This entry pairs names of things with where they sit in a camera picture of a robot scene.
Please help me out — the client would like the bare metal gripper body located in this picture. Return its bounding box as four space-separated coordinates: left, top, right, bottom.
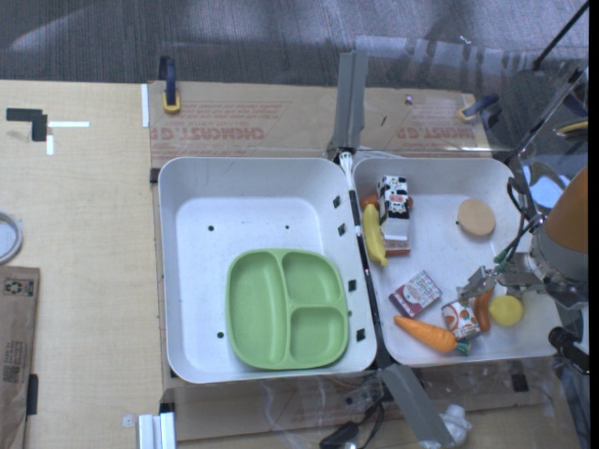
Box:
495 254 589 311

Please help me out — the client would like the orange sausage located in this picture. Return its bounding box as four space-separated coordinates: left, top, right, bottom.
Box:
473 287 495 333

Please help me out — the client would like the orange and white can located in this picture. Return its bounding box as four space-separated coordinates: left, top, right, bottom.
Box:
440 297 482 342

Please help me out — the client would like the yellow round toy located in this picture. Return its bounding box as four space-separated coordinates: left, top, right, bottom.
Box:
488 294 525 328

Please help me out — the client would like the white plastic tray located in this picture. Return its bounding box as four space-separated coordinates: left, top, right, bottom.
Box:
351 156 563 369
157 156 378 385

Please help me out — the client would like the pink and white small carton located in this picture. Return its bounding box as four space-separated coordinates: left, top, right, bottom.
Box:
387 269 444 320

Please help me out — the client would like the beige round biscuit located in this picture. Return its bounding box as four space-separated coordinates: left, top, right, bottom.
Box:
457 197 497 238

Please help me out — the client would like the orange carrot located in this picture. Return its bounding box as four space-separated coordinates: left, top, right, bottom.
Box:
392 314 472 357

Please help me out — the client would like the yellow banana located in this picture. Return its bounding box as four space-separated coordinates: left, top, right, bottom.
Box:
361 203 390 268

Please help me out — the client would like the cow print milk carton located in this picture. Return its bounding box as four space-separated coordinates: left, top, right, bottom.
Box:
376 174 414 257

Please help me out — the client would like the white crumpled paper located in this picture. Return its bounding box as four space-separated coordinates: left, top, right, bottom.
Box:
438 403 473 444

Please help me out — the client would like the green divided plate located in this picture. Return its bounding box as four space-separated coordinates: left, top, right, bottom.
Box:
225 248 351 371

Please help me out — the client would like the brown cardboard board red print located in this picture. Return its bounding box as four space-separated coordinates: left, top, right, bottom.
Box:
146 80 533 442

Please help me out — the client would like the clear tape roll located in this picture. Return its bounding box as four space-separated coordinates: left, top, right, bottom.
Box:
0 210 24 267

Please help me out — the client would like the brown paper envelope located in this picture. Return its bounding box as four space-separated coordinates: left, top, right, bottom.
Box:
0 265 41 449

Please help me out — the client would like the black cylinder on white bracket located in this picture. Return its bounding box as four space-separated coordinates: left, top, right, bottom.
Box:
548 326 590 375

